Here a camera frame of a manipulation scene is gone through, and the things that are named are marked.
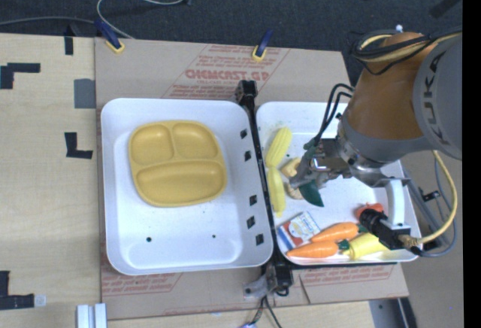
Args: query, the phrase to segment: carrot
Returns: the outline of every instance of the carrot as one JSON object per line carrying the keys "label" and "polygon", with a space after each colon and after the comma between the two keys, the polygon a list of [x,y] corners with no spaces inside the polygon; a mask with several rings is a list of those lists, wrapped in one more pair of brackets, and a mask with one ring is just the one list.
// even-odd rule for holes
{"label": "carrot", "polygon": [[287,257],[307,257],[322,259],[334,256],[339,251],[339,247],[334,241],[311,242],[306,245],[291,249],[286,253]]}
{"label": "carrot", "polygon": [[355,237],[359,233],[359,226],[352,222],[336,223],[329,228],[317,233],[310,240],[319,241],[340,241]]}
{"label": "carrot", "polygon": [[359,219],[359,218],[361,217],[361,213],[362,213],[363,211],[365,211],[366,209],[374,209],[375,211],[381,211],[381,212],[384,211],[383,206],[382,206],[380,203],[378,203],[378,202],[375,202],[374,204],[368,204],[368,203],[366,203],[366,205],[363,205],[362,207],[356,209],[356,211],[355,211],[355,217],[356,217],[357,219]]}

